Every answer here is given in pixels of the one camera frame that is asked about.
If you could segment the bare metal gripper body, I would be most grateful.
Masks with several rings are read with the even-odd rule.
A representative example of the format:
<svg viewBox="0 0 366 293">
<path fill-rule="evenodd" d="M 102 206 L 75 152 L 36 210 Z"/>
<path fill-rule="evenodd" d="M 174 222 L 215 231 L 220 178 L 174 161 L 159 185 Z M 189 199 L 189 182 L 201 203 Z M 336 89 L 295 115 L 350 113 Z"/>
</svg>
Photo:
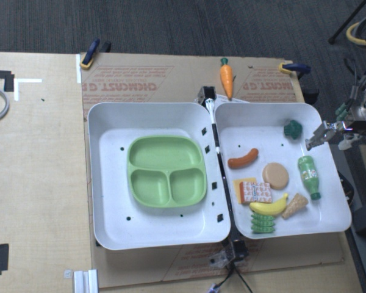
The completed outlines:
<svg viewBox="0 0 366 293">
<path fill-rule="evenodd" d="M 350 128 L 353 132 L 366 136 L 366 100 L 360 105 L 353 105 L 351 111 Z"/>
</svg>

